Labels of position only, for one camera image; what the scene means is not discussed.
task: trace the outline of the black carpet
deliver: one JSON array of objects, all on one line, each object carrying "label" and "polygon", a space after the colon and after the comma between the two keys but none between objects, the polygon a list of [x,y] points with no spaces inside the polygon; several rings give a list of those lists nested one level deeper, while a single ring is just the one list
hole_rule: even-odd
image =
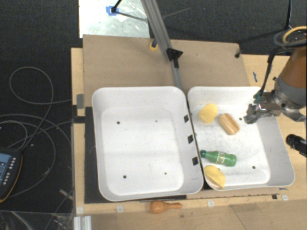
[{"label": "black carpet", "polygon": [[[191,8],[165,18],[174,39],[237,42],[245,54],[268,54],[274,34],[283,29],[289,0],[157,0],[161,13]],[[306,25],[307,0],[294,0],[292,26]],[[0,115],[27,114],[43,117],[48,105],[18,100],[9,88],[10,75],[18,68],[36,67],[52,79],[54,101],[71,98],[70,48],[81,47],[78,32],[78,0],[0,0]],[[27,69],[12,79],[13,89],[33,102],[49,102],[48,80]],[[71,103],[53,104],[47,120],[56,124],[70,121]],[[33,117],[0,117],[39,125]],[[7,147],[23,137],[18,125],[0,125],[0,146]],[[62,126],[70,137],[70,124]],[[29,134],[35,128],[27,126]],[[72,188],[71,148],[58,129],[48,131],[56,147],[54,168],[46,179],[26,193],[7,199],[0,210],[54,212]],[[24,152],[24,165],[12,195],[34,185],[52,165],[52,142],[36,135]],[[69,212],[67,200],[59,212]]]}]

